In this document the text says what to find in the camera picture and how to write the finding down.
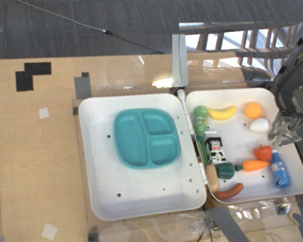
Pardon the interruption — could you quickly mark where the yellow banana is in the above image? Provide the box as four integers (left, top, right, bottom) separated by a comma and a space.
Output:
207, 105, 238, 122

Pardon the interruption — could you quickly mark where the orange toy orange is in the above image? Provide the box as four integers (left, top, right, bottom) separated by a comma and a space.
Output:
244, 101, 264, 120

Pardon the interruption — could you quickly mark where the brown sausage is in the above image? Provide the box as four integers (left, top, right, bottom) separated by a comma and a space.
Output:
214, 182, 245, 201

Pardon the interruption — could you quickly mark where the green plastic bottle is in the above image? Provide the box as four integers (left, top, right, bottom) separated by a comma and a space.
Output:
190, 104, 211, 144

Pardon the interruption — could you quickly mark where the blue plastic bottle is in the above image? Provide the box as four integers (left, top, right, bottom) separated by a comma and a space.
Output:
268, 148, 290, 190

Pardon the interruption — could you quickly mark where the dark green bell pepper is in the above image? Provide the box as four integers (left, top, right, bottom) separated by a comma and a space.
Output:
214, 162, 237, 180

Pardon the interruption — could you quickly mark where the tan bread roll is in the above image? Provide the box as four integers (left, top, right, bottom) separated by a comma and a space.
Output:
204, 164, 221, 194

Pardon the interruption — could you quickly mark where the white egg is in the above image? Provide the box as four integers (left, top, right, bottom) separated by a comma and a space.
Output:
248, 117, 271, 135

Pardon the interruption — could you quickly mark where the teal divided plate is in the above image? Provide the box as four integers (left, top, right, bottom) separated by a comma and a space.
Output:
111, 104, 183, 173

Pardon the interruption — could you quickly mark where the cow print milk carton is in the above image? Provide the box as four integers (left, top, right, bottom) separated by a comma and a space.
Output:
203, 129, 228, 166

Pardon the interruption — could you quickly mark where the white plastic tray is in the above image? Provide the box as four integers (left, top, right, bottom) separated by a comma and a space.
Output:
77, 88, 209, 224
184, 81, 303, 208

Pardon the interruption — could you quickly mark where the orange carrot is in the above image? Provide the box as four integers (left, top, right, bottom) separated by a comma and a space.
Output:
233, 157, 272, 174

